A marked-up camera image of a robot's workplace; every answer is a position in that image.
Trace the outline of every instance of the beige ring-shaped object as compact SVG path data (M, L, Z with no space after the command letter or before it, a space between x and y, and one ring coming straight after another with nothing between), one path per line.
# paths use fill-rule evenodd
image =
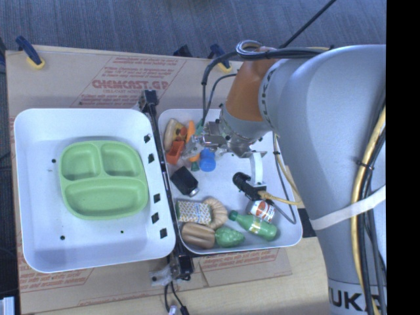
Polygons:
M228 211L224 205L216 198L206 198L203 203L208 204L211 208L209 227L213 230L220 228L228 220Z

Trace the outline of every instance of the green plate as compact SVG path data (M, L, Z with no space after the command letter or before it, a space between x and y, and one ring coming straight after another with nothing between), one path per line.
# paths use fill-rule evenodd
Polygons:
M115 219L141 211L149 199L138 152L126 143L98 140L69 145L60 157L60 184L68 210L82 219Z

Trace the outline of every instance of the tin can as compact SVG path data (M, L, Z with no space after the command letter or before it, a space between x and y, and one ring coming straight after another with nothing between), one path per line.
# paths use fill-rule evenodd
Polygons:
M250 201L245 212L259 217L266 222L271 222L276 210L272 205L265 201Z

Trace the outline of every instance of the white tape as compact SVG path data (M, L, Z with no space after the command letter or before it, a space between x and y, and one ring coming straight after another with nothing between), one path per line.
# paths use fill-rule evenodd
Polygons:
M373 209L378 204L385 201L386 198L387 186L384 185L365 199L350 204L349 206L341 210L334 211L333 213L330 213L326 216L314 220L310 219L309 221L312 225L312 228L315 231L322 230L324 228L330 227L331 225L337 224L338 222L345 221L346 219L349 219L353 216L359 215L360 213L364 213L370 209Z

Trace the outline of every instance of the cardboard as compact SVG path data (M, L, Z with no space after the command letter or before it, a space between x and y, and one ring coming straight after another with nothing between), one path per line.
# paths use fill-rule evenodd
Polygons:
M201 79L209 60L34 47L45 61L41 70L26 62L24 52L6 53L21 313L161 295L163 286L152 285L149 272L164 268L165 258L54 274L43 274L29 267L22 253L13 122L28 108L134 108L144 89L157 91L158 115L169 108L202 108ZM240 64L232 62L234 71ZM208 85L223 74L216 67ZM227 78L219 83L212 108L224 101L231 83L232 79ZM198 257L194 264L191 281L180 282L178 290L291 274L282 248Z

